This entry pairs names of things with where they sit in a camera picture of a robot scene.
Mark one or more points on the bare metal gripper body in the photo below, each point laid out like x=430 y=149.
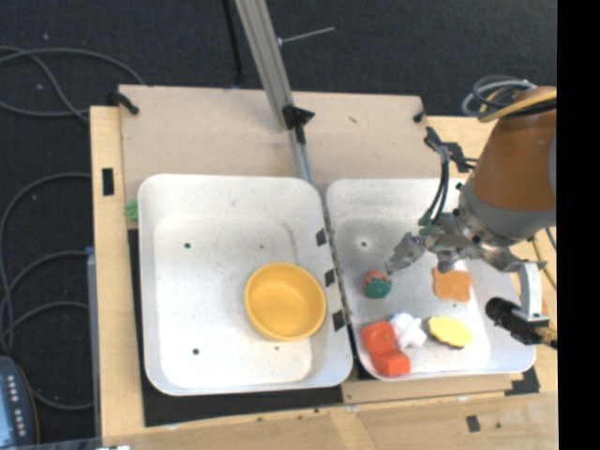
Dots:
x=464 y=242

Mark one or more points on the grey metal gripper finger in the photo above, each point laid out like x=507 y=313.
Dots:
x=405 y=253
x=447 y=261

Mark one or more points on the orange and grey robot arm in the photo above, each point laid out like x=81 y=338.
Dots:
x=515 y=171

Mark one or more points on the orange biscuit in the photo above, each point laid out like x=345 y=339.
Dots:
x=452 y=285

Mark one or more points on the white plastic tray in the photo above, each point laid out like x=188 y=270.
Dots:
x=211 y=289
x=412 y=218

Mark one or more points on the green and orange toy strawberry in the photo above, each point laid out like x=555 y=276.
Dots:
x=377 y=286

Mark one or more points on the thin black rod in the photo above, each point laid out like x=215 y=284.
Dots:
x=335 y=257

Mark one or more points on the yellow biscuit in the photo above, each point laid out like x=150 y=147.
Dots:
x=450 y=332

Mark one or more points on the white toy piece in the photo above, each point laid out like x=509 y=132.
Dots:
x=409 y=331

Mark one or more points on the orange round slice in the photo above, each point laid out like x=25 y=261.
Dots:
x=378 y=338

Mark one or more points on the orange cube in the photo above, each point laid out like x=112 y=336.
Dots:
x=391 y=363

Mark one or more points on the yellow bowl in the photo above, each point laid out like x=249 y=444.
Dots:
x=285 y=302

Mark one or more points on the pale brown flat board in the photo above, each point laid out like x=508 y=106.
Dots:
x=211 y=129

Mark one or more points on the black cylinder on white bracket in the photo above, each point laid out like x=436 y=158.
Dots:
x=508 y=317

